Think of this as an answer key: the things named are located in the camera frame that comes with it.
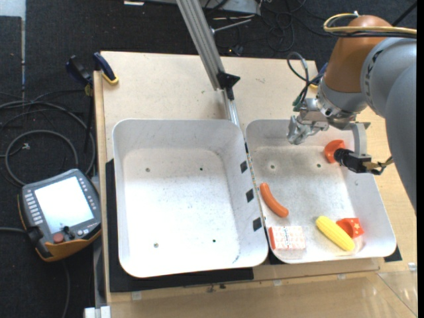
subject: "red and white box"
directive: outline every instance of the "red and white box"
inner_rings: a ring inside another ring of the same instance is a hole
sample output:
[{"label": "red and white box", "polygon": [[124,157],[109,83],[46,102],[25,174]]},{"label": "red and white box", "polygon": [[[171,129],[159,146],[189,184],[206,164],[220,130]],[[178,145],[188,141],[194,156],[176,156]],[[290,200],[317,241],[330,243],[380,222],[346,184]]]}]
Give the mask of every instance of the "red and white box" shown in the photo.
[{"label": "red and white box", "polygon": [[302,226],[271,226],[268,237],[272,250],[304,250],[305,235]]}]

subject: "yellow corn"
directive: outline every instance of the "yellow corn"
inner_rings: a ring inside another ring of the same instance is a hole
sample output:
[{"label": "yellow corn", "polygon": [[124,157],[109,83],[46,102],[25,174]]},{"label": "yellow corn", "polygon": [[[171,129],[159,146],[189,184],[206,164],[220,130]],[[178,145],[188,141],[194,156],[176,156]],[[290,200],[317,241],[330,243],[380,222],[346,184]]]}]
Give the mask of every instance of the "yellow corn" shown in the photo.
[{"label": "yellow corn", "polygon": [[351,251],[355,248],[355,243],[352,238],[330,218],[321,215],[315,221],[315,224],[318,229],[338,247],[345,251]]}]

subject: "orange hot dog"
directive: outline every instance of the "orange hot dog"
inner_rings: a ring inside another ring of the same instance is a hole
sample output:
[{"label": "orange hot dog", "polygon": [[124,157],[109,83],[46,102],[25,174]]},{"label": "orange hot dog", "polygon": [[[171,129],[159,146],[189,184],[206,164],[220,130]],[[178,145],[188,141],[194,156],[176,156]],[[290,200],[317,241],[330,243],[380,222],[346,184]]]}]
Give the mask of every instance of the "orange hot dog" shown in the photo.
[{"label": "orange hot dog", "polygon": [[265,201],[265,204],[281,218],[286,218],[289,215],[289,210],[281,205],[272,195],[270,186],[267,183],[262,183],[259,186],[260,194]]}]

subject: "control button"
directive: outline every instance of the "control button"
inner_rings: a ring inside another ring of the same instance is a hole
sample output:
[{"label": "control button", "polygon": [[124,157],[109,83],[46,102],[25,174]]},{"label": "control button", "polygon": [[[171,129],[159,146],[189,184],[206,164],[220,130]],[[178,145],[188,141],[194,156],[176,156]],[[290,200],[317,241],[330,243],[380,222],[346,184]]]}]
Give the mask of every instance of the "control button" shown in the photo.
[{"label": "control button", "polygon": [[60,244],[65,240],[65,236],[61,232],[57,232],[53,235],[53,242],[55,244]]}]

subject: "robotic end effector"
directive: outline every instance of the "robotic end effector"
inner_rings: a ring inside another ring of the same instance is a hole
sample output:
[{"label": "robotic end effector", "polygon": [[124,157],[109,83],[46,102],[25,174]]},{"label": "robotic end effector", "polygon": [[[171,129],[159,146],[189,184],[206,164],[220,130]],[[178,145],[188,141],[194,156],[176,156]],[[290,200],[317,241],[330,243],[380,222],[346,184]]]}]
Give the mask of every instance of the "robotic end effector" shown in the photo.
[{"label": "robotic end effector", "polygon": [[[353,20],[348,26],[334,26],[345,18]],[[416,30],[357,13],[331,17],[324,30],[340,38],[317,84],[317,96],[301,100],[299,115],[291,117],[288,140],[301,144],[329,126],[354,129],[355,152],[345,157],[363,157],[363,162],[355,165],[358,168],[347,167],[378,174],[365,152],[364,129],[369,124],[355,123],[357,114],[370,106],[386,119],[393,162],[416,212]]]}]

